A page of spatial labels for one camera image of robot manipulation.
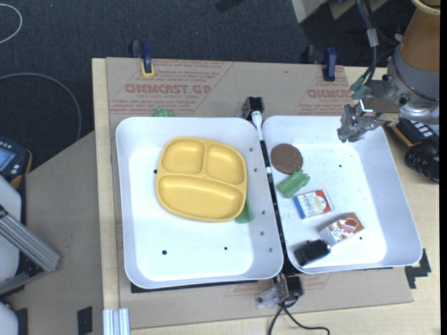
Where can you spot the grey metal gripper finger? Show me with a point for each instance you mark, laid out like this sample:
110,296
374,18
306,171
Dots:
347,124
368,123

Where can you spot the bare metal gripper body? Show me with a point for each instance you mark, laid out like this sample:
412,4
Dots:
382,98

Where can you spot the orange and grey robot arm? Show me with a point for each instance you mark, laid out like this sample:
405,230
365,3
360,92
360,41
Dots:
420,37

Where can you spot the white plastic tray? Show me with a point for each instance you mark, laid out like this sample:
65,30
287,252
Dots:
195,250
366,187

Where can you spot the brown round biscuit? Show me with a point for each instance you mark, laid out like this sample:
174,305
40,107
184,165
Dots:
286,158

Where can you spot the green toy beans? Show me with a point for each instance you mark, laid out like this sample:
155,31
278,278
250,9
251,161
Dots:
292,184

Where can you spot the blue and white carton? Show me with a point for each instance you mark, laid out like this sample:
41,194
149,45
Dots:
313,204

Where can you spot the thin black and white rod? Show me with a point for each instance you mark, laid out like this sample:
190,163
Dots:
270,183

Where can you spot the orange and white carton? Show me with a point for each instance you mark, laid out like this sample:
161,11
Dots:
342,229

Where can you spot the black box-shaped object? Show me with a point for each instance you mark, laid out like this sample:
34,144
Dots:
311,252

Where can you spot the green toy vegetable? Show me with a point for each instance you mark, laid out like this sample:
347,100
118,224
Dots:
245,215

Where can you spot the brown cardboard board red print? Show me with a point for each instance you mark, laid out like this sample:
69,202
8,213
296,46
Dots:
209,82

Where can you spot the yellow divided plate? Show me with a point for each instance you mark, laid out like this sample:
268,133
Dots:
200,187

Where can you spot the green toy pepper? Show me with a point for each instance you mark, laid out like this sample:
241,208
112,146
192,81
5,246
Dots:
163,112

